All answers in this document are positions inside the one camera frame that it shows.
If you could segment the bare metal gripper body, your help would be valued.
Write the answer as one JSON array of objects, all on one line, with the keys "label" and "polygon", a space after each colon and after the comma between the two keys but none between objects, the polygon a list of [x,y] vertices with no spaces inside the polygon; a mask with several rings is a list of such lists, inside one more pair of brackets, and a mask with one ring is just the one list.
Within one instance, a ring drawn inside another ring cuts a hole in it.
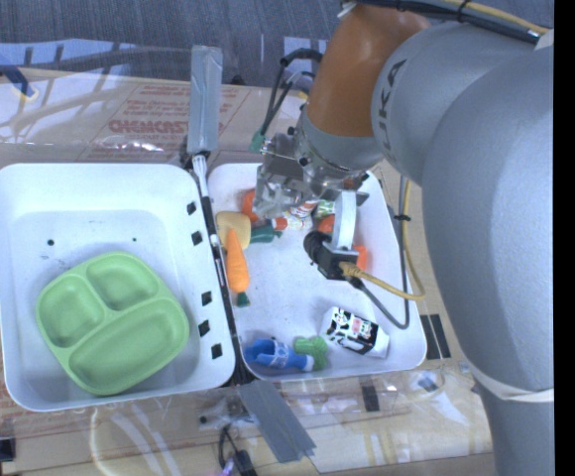
[{"label": "bare metal gripper body", "polygon": [[257,170],[254,211],[279,217],[293,207],[334,201],[344,190],[358,191],[368,170],[368,140],[319,131],[279,134],[263,151]]}]

